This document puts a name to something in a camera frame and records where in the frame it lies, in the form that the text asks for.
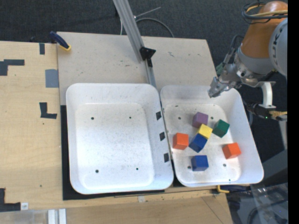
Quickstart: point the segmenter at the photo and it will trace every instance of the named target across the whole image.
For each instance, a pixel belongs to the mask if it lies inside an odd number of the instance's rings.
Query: metal rod
[[[137,60],[138,62],[141,63],[143,59],[140,54],[140,48],[144,47],[144,44],[139,29],[137,27],[134,15],[132,13],[131,7],[129,5],[129,2],[128,0],[113,0],[113,3],[121,19],[121,22],[126,30],[126,33],[131,42]],[[153,69],[152,67],[148,66],[147,61],[145,61],[144,63],[146,67],[148,81],[152,86],[156,87],[156,81],[155,81]]]

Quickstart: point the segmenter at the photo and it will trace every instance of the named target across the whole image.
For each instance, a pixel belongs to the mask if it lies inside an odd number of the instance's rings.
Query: dark carpet
[[[220,64],[234,35],[245,35],[248,24],[241,8],[257,0],[129,0],[134,15],[157,7],[143,17],[158,19],[177,38],[206,39],[213,62]],[[169,37],[154,21],[138,23],[141,35]],[[112,0],[0,0],[0,40],[50,42],[50,31],[120,34]],[[273,104],[287,110],[287,84],[280,74],[271,77]],[[262,101],[262,91],[243,86],[245,101]],[[254,117],[252,133],[262,161],[284,149],[278,122]]]

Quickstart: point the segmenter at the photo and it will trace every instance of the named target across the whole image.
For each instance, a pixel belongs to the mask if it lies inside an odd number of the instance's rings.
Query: yellow cube
[[[213,129],[205,124],[201,124],[199,126],[199,129],[197,130],[197,133],[199,133],[201,136],[205,137],[206,139],[209,139],[212,134]]]

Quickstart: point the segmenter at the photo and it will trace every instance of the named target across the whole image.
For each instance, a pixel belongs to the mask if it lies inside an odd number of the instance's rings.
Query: orange cube
[[[222,150],[226,159],[232,159],[241,154],[238,143],[227,144]]]
[[[189,135],[186,133],[176,133],[172,141],[173,148],[184,150],[189,146]]]

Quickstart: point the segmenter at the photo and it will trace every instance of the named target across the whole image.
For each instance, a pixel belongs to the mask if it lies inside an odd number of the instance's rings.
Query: black tape
[[[0,62],[0,76],[7,76],[9,65],[25,65],[25,60],[3,60]]]
[[[157,118],[157,120],[159,120],[161,117],[162,117],[162,115],[161,115],[161,111],[157,112],[157,113],[156,113],[156,118]]]
[[[41,118],[56,119],[57,114],[48,114],[48,104],[46,102],[40,102],[39,106],[41,108]]]
[[[4,211],[20,211],[21,203],[5,203],[4,202],[5,189],[0,189],[0,212]]]
[[[169,161],[169,154],[165,153],[164,154],[164,162],[168,162]]]
[[[4,62],[0,62],[0,76],[7,76],[8,66]]]
[[[45,55],[45,44],[44,43],[39,43],[39,54]]]
[[[6,59],[6,60],[4,60],[4,64],[6,64],[6,65],[25,65],[25,60]]]
[[[160,133],[160,141],[162,141],[163,139],[165,139],[165,133],[164,132]]]

